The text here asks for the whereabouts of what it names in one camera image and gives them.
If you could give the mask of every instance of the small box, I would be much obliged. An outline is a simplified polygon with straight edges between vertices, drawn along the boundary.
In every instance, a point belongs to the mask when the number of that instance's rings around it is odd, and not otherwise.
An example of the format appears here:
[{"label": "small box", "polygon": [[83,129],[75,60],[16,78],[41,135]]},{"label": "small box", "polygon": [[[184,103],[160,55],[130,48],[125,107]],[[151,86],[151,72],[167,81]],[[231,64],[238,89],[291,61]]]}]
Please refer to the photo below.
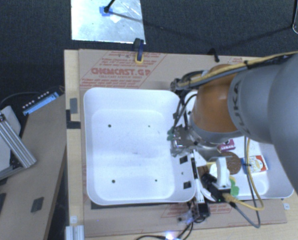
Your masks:
[{"label": "small box", "polygon": [[[246,163],[245,163],[245,160],[244,158],[241,158],[241,163],[242,163],[242,166],[243,166],[243,170],[245,173],[246,172]],[[260,173],[260,172],[265,172],[267,171],[269,168],[268,168],[268,165],[267,163],[265,162],[265,159],[262,155],[253,155],[253,156],[250,156],[249,158],[249,163],[250,163],[250,170],[251,170],[251,173]]]}]

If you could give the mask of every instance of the white tray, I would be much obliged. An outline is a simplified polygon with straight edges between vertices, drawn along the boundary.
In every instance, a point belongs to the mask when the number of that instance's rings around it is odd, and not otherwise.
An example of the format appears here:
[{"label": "white tray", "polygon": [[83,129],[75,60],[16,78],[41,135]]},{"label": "white tray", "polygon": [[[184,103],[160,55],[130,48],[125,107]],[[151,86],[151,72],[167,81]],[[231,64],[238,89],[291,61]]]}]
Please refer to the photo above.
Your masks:
[{"label": "white tray", "polygon": [[[239,158],[244,157],[244,137],[234,138],[235,149],[231,152],[235,153]],[[259,195],[263,199],[280,199],[288,198],[294,192],[294,189],[280,163],[279,157],[274,149],[274,146],[266,143],[251,141],[250,156],[262,155],[267,163],[268,170],[256,172],[252,174],[254,184]],[[195,155],[197,166],[206,165],[206,161],[199,155]],[[236,186],[239,187],[240,200],[252,199],[247,176],[243,168],[237,174],[232,175],[236,181]]]},{"label": "white tray", "polygon": [[93,202],[173,203],[194,196],[191,163],[172,157],[167,141],[178,101],[166,90],[86,92],[87,192]]}]

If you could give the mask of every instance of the metal plate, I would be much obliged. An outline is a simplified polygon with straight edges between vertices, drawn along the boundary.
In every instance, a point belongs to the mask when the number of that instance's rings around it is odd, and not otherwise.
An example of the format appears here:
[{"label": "metal plate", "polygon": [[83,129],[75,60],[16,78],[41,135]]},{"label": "metal plate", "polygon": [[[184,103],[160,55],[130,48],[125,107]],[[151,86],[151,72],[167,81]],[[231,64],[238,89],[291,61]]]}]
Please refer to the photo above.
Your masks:
[{"label": "metal plate", "polygon": [[72,39],[131,44],[143,39],[140,0],[116,0],[110,13],[101,13],[111,0],[71,0]]}]

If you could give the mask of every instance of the white object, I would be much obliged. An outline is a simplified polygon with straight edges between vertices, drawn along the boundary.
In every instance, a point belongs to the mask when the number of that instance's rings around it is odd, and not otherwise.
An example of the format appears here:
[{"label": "white object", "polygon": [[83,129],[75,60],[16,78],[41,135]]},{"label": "white object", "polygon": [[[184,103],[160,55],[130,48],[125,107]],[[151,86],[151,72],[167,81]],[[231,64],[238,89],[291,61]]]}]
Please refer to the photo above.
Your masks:
[{"label": "white object", "polygon": [[65,240],[84,240],[84,226],[66,226]]},{"label": "white object", "polygon": [[84,95],[87,192],[99,205],[189,201],[191,161],[170,154],[179,98],[166,90],[92,88]]},{"label": "white object", "polygon": [[[6,117],[10,123],[12,129],[19,134],[20,132],[20,123],[16,118],[12,108],[10,106],[5,107],[2,111],[2,114]],[[0,171],[9,167],[10,160],[10,148],[7,143],[0,136]]]},{"label": "white object", "polygon": [[[231,152],[235,153],[239,158],[244,158],[244,137],[234,138],[235,149]],[[250,156],[263,155],[268,165],[268,170],[263,172],[256,172],[252,174],[254,184],[263,199],[281,199],[290,197],[294,188],[292,187],[281,163],[279,157],[271,144],[259,143],[251,141]],[[205,166],[207,162],[194,152],[196,166]],[[210,174],[217,177],[217,167],[213,164],[210,167]],[[252,195],[249,188],[247,176],[243,169],[232,175],[235,179],[235,186],[239,187],[239,194],[237,196],[240,200],[251,200]],[[210,200],[208,191],[201,189],[203,195]]]},{"label": "white object", "polygon": [[284,204],[283,204],[283,207],[284,207],[284,210],[289,210],[289,209],[291,209],[291,208],[290,208],[290,205],[289,205],[288,203],[284,203]]},{"label": "white object", "polygon": [[217,189],[230,189],[231,182],[230,182],[230,171],[227,168],[227,160],[225,157],[218,157],[216,160],[216,167],[217,167],[217,182],[214,185]]},{"label": "white object", "polygon": [[78,216],[70,216],[70,224],[78,223]]}]

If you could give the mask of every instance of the blue tape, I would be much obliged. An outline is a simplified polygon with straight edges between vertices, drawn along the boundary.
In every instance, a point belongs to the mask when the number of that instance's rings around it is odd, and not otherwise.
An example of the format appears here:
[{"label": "blue tape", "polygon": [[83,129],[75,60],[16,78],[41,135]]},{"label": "blue tape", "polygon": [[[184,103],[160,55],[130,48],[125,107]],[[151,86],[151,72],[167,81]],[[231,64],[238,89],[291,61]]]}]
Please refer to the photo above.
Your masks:
[{"label": "blue tape", "polygon": [[111,15],[111,13],[113,13],[112,8],[109,9],[109,12],[108,12],[108,13],[105,13],[105,12],[104,12],[104,8],[105,8],[105,6],[101,6],[101,7],[99,7],[99,11],[100,11],[100,13],[101,13],[102,16],[104,16],[104,17],[108,17],[108,16]]}]

